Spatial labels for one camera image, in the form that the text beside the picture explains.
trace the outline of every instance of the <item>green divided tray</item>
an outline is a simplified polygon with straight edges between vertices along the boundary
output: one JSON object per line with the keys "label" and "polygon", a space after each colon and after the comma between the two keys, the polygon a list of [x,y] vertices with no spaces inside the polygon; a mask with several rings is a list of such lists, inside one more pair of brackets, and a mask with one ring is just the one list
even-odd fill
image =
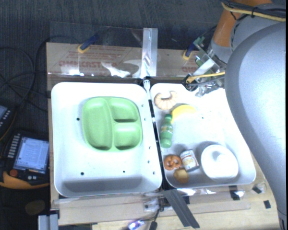
{"label": "green divided tray", "polygon": [[98,150],[121,151],[142,142],[137,106],[120,97],[93,97],[82,108],[82,128],[87,144]]}

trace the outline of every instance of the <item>black carpet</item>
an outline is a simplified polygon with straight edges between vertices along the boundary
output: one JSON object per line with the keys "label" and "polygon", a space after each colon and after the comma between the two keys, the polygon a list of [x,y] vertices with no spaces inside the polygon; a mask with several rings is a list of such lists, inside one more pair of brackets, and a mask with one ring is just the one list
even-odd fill
{"label": "black carpet", "polygon": [[[272,0],[286,5],[286,0]],[[71,34],[70,24],[158,29],[159,48],[185,49],[195,38],[218,23],[223,8],[219,0],[0,0],[0,98],[25,104],[15,127],[48,133],[45,42],[51,35],[64,35],[56,42],[74,43],[87,33]],[[25,103],[22,96],[30,87],[36,66],[34,91]],[[22,86],[10,88],[9,83]],[[0,230],[36,230],[37,215],[25,206],[36,200],[49,209],[49,188],[10,190],[0,188]]]}

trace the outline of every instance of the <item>blue clamp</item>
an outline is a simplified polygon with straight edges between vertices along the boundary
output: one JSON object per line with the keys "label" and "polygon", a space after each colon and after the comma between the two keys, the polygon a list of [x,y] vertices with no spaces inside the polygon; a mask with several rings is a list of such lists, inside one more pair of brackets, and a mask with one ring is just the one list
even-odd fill
{"label": "blue clamp", "polygon": [[83,54],[85,51],[87,51],[90,48],[90,45],[94,44],[99,38],[98,34],[95,34],[94,36],[87,39],[83,44],[78,46],[78,52]]}
{"label": "blue clamp", "polygon": [[186,50],[183,52],[182,57],[183,57],[185,60],[190,59],[191,53],[192,53],[192,51],[194,50],[194,48],[195,48],[197,45],[201,44],[201,43],[204,41],[204,39],[205,39],[204,37],[198,37],[198,38],[196,38],[196,39],[194,40],[194,42],[190,44],[190,46],[188,47],[188,49],[186,49]]}

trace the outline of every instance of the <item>white can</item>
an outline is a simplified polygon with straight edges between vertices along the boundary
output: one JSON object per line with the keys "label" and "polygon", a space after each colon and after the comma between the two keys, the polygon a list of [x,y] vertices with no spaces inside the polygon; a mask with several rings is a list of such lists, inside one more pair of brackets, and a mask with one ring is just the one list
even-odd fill
{"label": "white can", "polygon": [[183,151],[180,154],[180,158],[185,170],[188,172],[194,171],[200,167],[192,150]]}

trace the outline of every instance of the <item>plastic bottle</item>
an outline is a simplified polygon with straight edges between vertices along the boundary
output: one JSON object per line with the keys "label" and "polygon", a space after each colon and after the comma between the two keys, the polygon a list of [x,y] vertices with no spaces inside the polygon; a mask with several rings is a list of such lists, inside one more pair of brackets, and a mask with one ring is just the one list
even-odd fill
{"label": "plastic bottle", "polygon": [[173,125],[171,124],[172,115],[166,114],[160,129],[160,146],[170,148],[172,145]]}

